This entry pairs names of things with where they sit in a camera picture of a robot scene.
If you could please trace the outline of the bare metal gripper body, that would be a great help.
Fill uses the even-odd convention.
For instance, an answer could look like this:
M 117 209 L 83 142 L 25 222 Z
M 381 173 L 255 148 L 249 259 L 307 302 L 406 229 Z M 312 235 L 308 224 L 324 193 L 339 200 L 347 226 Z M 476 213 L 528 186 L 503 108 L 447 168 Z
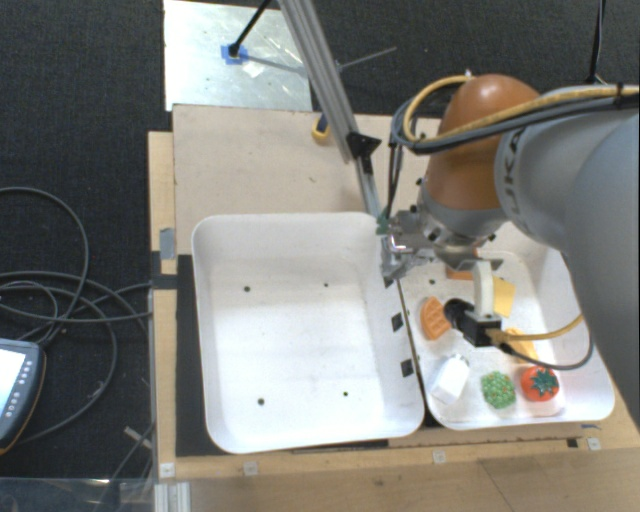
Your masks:
M 475 251 L 495 237 L 503 221 L 493 213 L 455 214 L 444 224 L 431 211 L 399 211 L 389 222 L 385 250 L 402 257 L 416 254 L 426 263 L 443 262 L 454 271 L 471 271 L 481 258 Z

